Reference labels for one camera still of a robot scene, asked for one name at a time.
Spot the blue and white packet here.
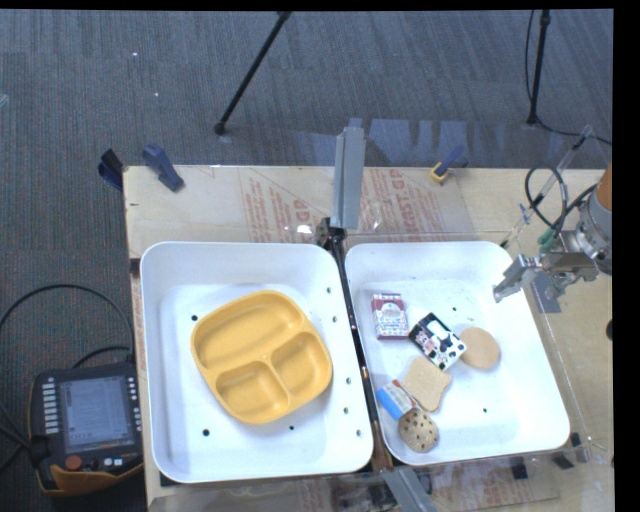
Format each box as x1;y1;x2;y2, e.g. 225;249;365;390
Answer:
375;379;419;422

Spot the brown cardboard board red print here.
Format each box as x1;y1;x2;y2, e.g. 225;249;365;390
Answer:
122;164;614;512

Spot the black and white cow carton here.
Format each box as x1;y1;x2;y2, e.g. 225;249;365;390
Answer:
407;311;468;373

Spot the round tan biscuit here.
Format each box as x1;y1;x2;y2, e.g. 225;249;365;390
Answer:
458;326;502;372

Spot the chocolate chip cookie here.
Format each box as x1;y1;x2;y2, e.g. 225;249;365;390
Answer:
397;406;441;455

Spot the red and white carton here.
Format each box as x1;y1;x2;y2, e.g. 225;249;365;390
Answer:
369;291;411;341

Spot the tan bread slice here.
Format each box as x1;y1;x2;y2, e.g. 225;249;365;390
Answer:
400;355;453;414

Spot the yellow divided plate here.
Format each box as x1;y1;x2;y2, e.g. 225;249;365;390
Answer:
189;289;334;427

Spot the white plastic tray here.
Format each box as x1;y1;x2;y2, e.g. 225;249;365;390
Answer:
343;240;572;468
139;240;375;485

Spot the black block with thin wires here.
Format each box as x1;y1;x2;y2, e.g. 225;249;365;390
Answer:
314;217;347;247

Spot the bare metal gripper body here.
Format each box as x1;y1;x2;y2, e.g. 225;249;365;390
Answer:
540;223;613;282

